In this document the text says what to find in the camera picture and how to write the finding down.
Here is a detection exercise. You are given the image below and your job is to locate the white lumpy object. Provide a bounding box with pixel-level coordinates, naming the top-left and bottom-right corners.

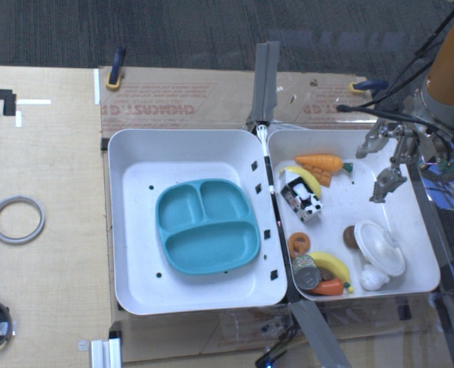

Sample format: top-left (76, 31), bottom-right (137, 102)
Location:
top-left (360, 263), bottom-right (391, 292)

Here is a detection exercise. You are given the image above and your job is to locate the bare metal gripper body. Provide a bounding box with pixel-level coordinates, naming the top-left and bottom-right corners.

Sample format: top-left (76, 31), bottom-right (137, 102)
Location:
top-left (387, 120), bottom-right (442, 166)

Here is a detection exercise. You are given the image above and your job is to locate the yellow banana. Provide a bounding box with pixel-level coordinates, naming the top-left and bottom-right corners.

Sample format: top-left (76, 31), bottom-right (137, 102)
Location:
top-left (279, 166), bottom-right (322, 199)
top-left (308, 251), bottom-right (355, 294)

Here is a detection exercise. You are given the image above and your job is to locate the orange red pepper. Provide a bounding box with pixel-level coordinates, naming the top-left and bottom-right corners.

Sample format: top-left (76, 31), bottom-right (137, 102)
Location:
top-left (308, 278), bottom-right (345, 297)

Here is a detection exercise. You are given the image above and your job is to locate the brown round biscuit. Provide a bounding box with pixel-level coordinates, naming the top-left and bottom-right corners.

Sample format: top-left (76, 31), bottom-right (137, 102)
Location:
top-left (342, 225), bottom-right (360, 250)

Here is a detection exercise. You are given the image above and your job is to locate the brown cardboard board red print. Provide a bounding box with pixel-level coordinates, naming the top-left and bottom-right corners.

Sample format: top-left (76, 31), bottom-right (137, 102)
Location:
top-left (98, 66), bottom-right (445, 364)

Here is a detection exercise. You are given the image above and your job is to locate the white plastic tray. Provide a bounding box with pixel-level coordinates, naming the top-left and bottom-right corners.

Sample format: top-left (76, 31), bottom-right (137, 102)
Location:
top-left (267, 128), bottom-right (442, 302)
top-left (107, 128), bottom-right (288, 316)

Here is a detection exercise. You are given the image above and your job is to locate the orange pretzel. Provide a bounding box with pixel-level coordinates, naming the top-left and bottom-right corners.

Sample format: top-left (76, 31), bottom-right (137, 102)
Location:
top-left (288, 232), bottom-right (312, 260)

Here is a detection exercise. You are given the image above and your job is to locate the blue divided plate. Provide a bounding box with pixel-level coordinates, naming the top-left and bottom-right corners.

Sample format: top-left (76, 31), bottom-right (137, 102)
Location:
top-left (155, 178), bottom-right (262, 276)

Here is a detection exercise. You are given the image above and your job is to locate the orange carrot green top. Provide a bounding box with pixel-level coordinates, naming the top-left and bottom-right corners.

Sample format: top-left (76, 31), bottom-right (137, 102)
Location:
top-left (294, 153), bottom-right (354, 174)

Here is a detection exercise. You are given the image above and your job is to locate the white round lid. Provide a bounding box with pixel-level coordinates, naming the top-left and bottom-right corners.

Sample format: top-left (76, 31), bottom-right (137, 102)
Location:
top-left (354, 219), bottom-right (406, 278)

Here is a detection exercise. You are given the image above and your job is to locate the orange waffle piece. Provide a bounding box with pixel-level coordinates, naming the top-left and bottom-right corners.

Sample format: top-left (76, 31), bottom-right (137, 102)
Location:
top-left (310, 165), bottom-right (334, 189)

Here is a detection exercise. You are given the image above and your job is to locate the cow print milk carton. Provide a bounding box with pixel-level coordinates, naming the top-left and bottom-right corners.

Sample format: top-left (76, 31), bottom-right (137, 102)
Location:
top-left (280, 168), bottom-right (324, 224)

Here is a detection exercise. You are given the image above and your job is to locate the small green label can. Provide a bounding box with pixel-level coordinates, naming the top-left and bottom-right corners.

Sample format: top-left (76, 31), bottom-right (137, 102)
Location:
top-left (291, 254), bottom-right (322, 291)

